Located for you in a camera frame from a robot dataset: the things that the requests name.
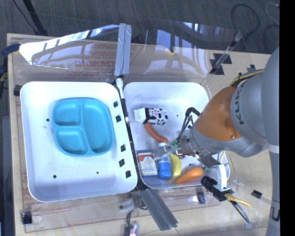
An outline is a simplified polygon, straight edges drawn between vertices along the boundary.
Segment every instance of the toy carrot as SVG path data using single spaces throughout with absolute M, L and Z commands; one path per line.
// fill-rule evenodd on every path
M 176 183 L 185 183 L 194 179 L 197 179 L 203 175 L 203 169 L 201 167 L 195 167 L 187 171 L 185 174 L 180 176 Z

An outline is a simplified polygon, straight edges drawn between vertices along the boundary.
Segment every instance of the orange carrot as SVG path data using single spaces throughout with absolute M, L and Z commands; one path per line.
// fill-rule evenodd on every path
M 161 135 L 159 135 L 152 127 L 151 123 L 146 122 L 144 124 L 144 127 L 146 128 L 148 134 L 150 136 L 152 136 L 153 139 L 155 139 L 156 141 L 158 141 L 159 143 L 164 142 L 164 143 L 168 143 L 168 139 L 166 137 L 163 137 Z
M 197 179 L 203 175 L 203 169 L 201 167 L 195 167 L 192 168 L 191 170 L 187 171 L 185 174 L 180 176 L 177 180 L 176 183 L 185 183 L 188 181 L 191 181 L 193 179 Z

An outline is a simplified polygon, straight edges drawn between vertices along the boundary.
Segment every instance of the cow print carton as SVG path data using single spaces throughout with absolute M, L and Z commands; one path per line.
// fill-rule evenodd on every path
M 134 110 L 134 118 L 140 123 L 164 125 L 168 119 L 167 111 L 161 108 L 141 108 Z

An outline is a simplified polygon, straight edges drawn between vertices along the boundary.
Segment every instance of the blue plastic tray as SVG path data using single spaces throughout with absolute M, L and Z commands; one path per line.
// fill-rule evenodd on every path
M 115 143 L 108 108 L 91 98 L 69 98 L 53 108 L 53 129 L 60 151 L 71 156 L 107 153 Z

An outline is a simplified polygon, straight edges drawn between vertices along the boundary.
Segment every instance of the yellow wire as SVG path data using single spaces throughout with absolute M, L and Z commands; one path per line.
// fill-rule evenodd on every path
M 218 162 L 219 162 L 219 163 L 221 163 L 221 162 L 222 162 L 222 158 L 223 158 L 223 156 L 225 155 L 225 152 L 226 152 L 226 150 L 225 150 L 225 151 L 223 151 L 223 153 L 221 154 L 220 160 L 218 160 Z
M 238 203 L 241 203 L 243 205 L 246 205 L 248 207 L 252 207 L 251 204 L 243 201 L 243 200 L 239 200 L 238 198 L 234 197 L 233 195 L 229 194 L 229 193 L 226 193 L 224 194 L 224 197 L 228 200 L 228 201 L 235 201 L 235 202 L 238 202 Z
M 242 76 L 238 76 L 236 79 L 234 79 L 231 83 L 230 83 L 230 86 L 232 84 L 234 84 L 235 82 L 239 81 L 239 80 L 243 80 L 243 79 L 246 79 L 246 78 L 250 78 L 256 74 L 259 74 L 259 73 L 263 73 L 265 70 L 258 70 L 256 72 L 253 72 L 253 73 L 248 73 L 246 75 L 242 75 Z

